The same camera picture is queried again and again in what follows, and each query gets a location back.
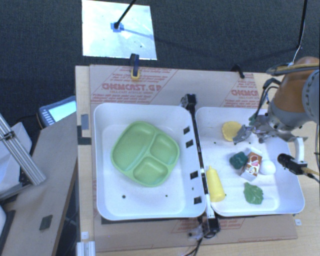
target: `white egg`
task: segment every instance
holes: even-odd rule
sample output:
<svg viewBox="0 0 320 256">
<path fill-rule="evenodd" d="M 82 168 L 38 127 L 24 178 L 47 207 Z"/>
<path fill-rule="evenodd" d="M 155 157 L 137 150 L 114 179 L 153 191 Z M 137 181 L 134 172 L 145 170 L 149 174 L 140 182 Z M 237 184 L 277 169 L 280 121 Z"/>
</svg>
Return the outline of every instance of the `white egg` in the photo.
<svg viewBox="0 0 320 256">
<path fill-rule="evenodd" d="M 276 166 L 271 160 L 262 160 L 259 171 L 264 175 L 271 175 L 276 172 Z"/>
</svg>

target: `green plate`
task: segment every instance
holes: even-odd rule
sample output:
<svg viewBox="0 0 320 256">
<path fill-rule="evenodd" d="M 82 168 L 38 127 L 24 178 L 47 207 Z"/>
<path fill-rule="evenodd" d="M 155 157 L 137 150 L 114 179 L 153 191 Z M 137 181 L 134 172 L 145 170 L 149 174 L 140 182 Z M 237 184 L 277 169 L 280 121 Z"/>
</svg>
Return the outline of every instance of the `green plate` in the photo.
<svg viewBox="0 0 320 256">
<path fill-rule="evenodd" d="M 116 141 L 111 161 L 133 181 L 156 187 L 168 178 L 179 155 L 179 146 L 170 136 L 152 124 L 137 121 Z"/>
</svg>

